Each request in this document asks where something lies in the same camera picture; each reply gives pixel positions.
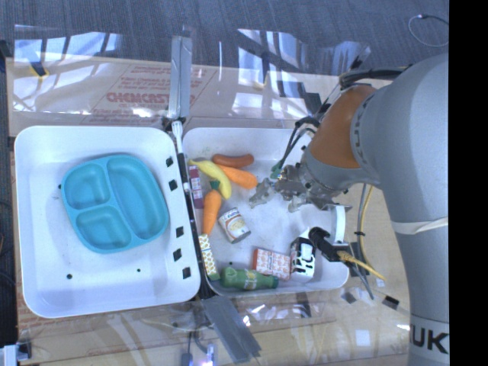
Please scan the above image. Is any blue divided plate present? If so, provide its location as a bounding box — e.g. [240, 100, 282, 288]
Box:
[60, 153, 171, 255]

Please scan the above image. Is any brown sausage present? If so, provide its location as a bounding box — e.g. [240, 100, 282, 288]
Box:
[211, 152, 255, 169]

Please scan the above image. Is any white plastic tray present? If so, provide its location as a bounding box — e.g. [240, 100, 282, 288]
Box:
[14, 124, 202, 319]
[181, 127, 351, 297]

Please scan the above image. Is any white and orange soup can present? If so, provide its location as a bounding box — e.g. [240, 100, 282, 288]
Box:
[217, 207, 252, 245]

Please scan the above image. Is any green bottle yellow label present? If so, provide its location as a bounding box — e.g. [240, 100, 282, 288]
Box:
[219, 266, 280, 292]

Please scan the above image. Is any orange carrot without leaves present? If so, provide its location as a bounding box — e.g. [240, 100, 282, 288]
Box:
[217, 164, 259, 191]

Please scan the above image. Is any yellow banana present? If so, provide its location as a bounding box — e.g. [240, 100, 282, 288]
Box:
[187, 159, 233, 201]

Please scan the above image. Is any orange and white packet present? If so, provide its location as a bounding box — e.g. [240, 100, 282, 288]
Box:
[252, 247, 293, 282]

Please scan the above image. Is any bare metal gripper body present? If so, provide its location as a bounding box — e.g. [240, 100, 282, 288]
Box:
[273, 163, 352, 211]

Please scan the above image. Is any black cylinder on white bracket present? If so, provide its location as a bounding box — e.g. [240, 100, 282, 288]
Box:
[307, 203, 351, 263]

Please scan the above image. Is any brown cardboard board red print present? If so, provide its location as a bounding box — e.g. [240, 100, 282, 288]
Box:
[5, 55, 412, 362]

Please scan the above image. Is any orange carrot with green top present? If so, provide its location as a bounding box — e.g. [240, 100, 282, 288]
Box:
[201, 180, 223, 237]

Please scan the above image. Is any dark red bottle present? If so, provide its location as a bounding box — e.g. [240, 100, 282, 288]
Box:
[188, 165, 205, 210]

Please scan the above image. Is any black and white milk carton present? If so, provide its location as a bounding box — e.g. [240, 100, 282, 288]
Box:
[289, 227, 318, 283]

